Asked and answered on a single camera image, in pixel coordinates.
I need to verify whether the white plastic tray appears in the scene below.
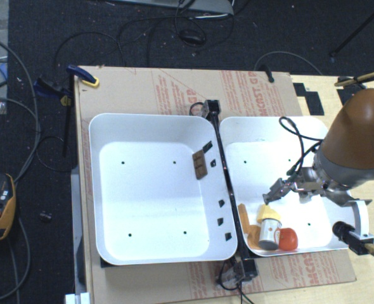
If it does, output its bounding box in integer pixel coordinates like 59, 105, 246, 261
219, 115, 356, 258
88, 112, 239, 267

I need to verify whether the red round toy fruit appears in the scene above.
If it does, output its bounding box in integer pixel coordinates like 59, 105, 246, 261
274, 227, 299, 252

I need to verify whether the brown cardboard board red print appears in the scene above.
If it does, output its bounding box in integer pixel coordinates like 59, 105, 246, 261
74, 65, 358, 301

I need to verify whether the orange carrot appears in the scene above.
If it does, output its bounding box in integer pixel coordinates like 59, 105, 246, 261
237, 203, 262, 251

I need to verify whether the white can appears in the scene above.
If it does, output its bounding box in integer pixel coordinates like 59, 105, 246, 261
257, 218, 283, 251

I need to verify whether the black block with thin wires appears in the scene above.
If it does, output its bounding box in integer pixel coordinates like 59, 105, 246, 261
202, 99, 221, 118
233, 258, 259, 282

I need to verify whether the black computer mouse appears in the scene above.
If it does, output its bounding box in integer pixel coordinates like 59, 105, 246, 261
178, 28, 207, 48

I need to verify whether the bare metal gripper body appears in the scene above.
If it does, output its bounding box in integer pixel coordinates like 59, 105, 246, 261
288, 166, 354, 207

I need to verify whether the black cylinder on white bracket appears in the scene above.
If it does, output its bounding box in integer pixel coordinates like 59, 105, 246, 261
332, 199, 374, 256

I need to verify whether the brown chocolate biscuit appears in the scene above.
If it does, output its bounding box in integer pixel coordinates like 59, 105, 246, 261
191, 149, 209, 181

